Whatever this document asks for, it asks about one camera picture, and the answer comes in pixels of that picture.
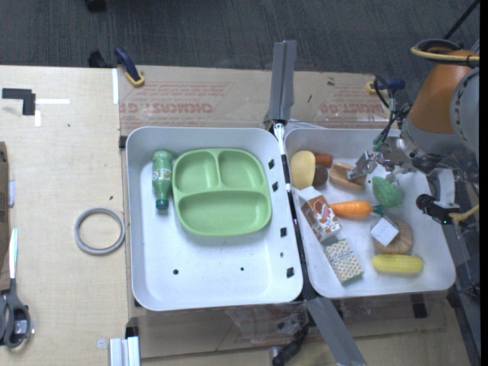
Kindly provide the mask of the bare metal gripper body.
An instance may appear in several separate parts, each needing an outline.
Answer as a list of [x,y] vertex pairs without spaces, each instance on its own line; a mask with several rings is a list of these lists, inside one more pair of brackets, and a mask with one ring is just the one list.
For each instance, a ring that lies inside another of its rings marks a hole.
[[378,162],[388,171],[397,173],[416,172],[419,148],[403,135],[386,136],[375,144]]

